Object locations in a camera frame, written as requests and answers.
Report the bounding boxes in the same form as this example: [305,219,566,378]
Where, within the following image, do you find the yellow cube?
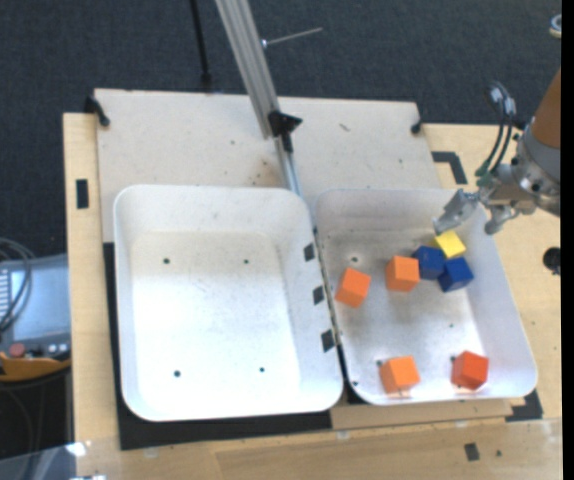
[433,230,468,260]

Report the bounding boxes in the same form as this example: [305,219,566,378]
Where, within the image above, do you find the white plastic tray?
[112,183,345,423]
[312,187,540,407]

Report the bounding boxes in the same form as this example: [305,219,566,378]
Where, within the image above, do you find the orange cube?
[384,254,422,293]
[378,355,423,395]
[334,266,373,310]

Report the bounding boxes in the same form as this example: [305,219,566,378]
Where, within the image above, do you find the pale flat board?
[93,87,444,245]

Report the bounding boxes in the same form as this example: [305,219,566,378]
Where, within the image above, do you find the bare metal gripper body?
[477,158,563,215]

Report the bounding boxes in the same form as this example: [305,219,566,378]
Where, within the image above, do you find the thin black and white rod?
[311,223,349,369]

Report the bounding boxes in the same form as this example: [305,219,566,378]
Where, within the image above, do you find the blue cube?
[411,245,447,281]
[436,256,475,294]

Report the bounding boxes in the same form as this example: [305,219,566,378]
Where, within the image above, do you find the red cube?
[449,350,491,391]

